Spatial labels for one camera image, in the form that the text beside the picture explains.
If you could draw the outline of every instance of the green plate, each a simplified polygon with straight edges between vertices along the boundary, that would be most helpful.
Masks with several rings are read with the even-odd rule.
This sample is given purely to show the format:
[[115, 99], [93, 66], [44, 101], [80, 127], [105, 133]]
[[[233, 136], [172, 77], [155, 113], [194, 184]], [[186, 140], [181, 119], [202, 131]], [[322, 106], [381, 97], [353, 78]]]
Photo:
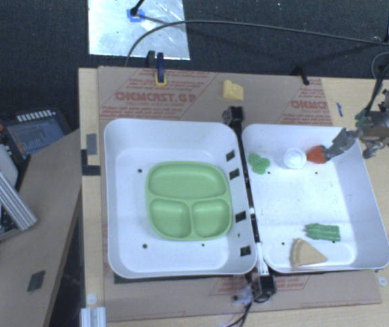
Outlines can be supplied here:
[[153, 229], [168, 240], [212, 240], [232, 224], [228, 181], [210, 163], [153, 166], [147, 174], [146, 202]]

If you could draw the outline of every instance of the toy bread slice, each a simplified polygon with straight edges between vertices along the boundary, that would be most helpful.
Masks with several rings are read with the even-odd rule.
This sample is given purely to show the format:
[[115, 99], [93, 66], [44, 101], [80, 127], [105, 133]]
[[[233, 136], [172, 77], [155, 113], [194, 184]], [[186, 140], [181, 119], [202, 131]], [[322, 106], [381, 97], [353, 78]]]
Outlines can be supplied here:
[[291, 249], [292, 266], [323, 263], [328, 260], [324, 255], [312, 247], [308, 242], [298, 238]]

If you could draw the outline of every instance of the white container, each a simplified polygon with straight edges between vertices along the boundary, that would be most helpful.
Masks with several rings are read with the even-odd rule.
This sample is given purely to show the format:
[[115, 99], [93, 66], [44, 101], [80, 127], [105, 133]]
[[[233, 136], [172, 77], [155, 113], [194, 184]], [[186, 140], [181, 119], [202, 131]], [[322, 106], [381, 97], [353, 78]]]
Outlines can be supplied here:
[[[367, 170], [355, 144], [324, 165], [307, 162], [300, 170], [283, 165], [291, 147], [308, 151], [330, 146], [338, 127], [251, 125], [243, 132], [246, 156], [271, 161], [264, 175], [249, 166], [262, 254], [281, 273], [382, 268], [389, 244]], [[257, 261], [249, 205], [235, 133], [221, 123], [118, 119], [104, 132], [108, 199], [108, 258], [126, 278], [237, 275]], [[233, 220], [215, 240], [167, 240], [152, 228], [146, 210], [148, 171], [165, 161], [196, 161], [217, 166], [228, 179]], [[239, 176], [230, 178], [233, 171]], [[246, 218], [236, 221], [245, 212]], [[338, 225], [341, 241], [311, 240], [305, 225]], [[303, 238], [323, 253], [322, 264], [293, 268], [291, 245]]]
[[[235, 133], [221, 123], [118, 119], [105, 129], [108, 259], [127, 278], [232, 275], [256, 262], [243, 168]], [[228, 153], [234, 157], [228, 161]], [[152, 228], [146, 210], [146, 176], [165, 161], [206, 162], [227, 177], [233, 220], [215, 240], [167, 240]], [[238, 170], [239, 176], [230, 179]], [[236, 222], [235, 215], [246, 212]], [[250, 247], [250, 254], [241, 249]]]

